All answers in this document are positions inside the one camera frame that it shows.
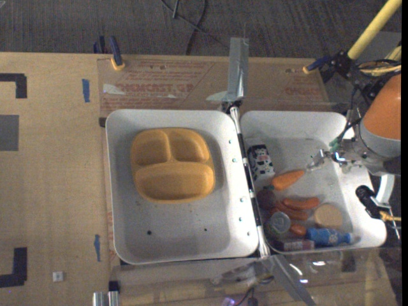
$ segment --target wooden surface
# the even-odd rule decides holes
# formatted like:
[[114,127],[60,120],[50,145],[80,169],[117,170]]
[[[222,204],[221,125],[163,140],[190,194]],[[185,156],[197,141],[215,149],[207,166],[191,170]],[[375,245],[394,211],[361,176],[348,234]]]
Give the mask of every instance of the wooden surface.
[[[0,289],[1,305],[90,305],[93,292],[107,291],[111,267],[119,262],[105,199],[104,129],[98,123],[101,57],[106,58],[0,53],[0,73],[24,73],[28,83],[27,99],[16,99],[14,85],[0,82],[0,115],[19,115],[20,121],[18,151],[0,151],[0,274],[11,272],[14,248],[28,250],[27,281]],[[90,83],[89,103],[82,79]],[[211,80],[204,86],[211,87]],[[65,280],[53,283],[54,271],[63,271]],[[278,302],[271,298],[264,305]]]

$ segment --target water bottle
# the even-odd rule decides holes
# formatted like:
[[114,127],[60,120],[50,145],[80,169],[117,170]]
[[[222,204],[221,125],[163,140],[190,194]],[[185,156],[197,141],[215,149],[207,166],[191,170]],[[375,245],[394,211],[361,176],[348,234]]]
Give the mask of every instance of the water bottle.
[[306,231],[306,239],[313,240],[317,246],[333,247],[339,244],[351,244],[354,237],[351,233],[341,233],[335,229],[309,228]]

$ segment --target yellow pole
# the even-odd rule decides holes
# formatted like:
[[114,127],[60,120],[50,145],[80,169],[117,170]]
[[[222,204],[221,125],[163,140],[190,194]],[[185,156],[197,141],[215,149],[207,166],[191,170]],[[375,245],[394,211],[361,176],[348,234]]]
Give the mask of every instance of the yellow pole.
[[350,48],[347,55],[351,60],[357,60],[377,33],[384,27],[391,16],[401,6],[402,0],[388,0],[377,16],[371,21],[357,42]]

